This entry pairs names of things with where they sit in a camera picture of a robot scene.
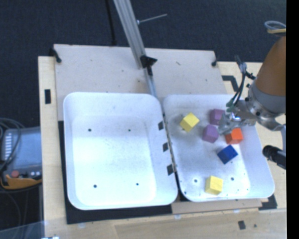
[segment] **blue block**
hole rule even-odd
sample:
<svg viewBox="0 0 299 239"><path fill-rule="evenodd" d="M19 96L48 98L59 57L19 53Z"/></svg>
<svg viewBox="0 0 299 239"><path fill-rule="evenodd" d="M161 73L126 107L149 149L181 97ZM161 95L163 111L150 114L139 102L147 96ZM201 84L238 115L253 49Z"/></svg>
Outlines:
<svg viewBox="0 0 299 239"><path fill-rule="evenodd" d="M233 159L237 155L237 151L231 145L228 145L226 148L217 153L217 156L224 164L226 164L229 160Z"/></svg>

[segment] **electronic device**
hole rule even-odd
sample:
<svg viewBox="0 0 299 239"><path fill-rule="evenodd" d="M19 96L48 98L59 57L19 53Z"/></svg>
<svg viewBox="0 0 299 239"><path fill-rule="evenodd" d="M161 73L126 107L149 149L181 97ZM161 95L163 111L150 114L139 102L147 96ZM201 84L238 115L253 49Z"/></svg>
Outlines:
<svg viewBox="0 0 299 239"><path fill-rule="evenodd" d="M7 129L0 145L0 166L5 162L0 177L5 189L22 189L42 182L40 127Z"/></svg>

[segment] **black floor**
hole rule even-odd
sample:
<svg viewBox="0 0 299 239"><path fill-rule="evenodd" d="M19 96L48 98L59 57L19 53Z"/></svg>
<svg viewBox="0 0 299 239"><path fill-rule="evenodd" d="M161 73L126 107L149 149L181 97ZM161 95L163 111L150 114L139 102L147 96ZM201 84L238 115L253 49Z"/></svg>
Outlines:
<svg viewBox="0 0 299 239"><path fill-rule="evenodd" d="M148 48L214 50L218 60L262 62L276 41L264 22L286 24L287 0L131 0ZM112 0L115 41L127 46ZM38 56L55 43L112 45L105 0L0 0L0 117L39 125ZM21 223L39 221L39 193L11 194ZM18 225L16 205L0 194L0 230Z"/></svg>

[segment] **orange block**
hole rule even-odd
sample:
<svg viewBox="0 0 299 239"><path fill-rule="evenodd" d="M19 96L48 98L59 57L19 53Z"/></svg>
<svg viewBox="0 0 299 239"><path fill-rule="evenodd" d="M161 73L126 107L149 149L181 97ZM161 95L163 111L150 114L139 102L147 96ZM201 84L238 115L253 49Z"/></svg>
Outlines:
<svg viewBox="0 0 299 239"><path fill-rule="evenodd" d="M239 127L234 128L231 133L225 135L226 143L227 144L238 144L240 143L243 138L243 133Z"/></svg>

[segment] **white tray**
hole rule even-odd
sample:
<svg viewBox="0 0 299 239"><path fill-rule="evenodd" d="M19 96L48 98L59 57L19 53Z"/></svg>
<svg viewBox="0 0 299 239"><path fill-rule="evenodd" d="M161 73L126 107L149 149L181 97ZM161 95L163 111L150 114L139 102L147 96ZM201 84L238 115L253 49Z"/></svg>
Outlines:
<svg viewBox="0 0 299 239"><path fill-rule="evenodd" d="M238 156L225 165L217 156L228 145L225 137L220 136L214 143L202 140L210 111L226 110L231 98L232 95L171 95L163 101L180 189L193 202L267 198L274 192L274 181L254 126L241 128L244 140L232 145ZM179 123L189 112L200 122L186 132ZM205 193L205 180L210 175L224 180L219 195Z"/></svg>
<svg viewBox="0 0 299 239"><path fill-rule="evenodd" d="M67 193L81 210L168 205L178 194L159 101L71 93L64 100Z"/></svg>

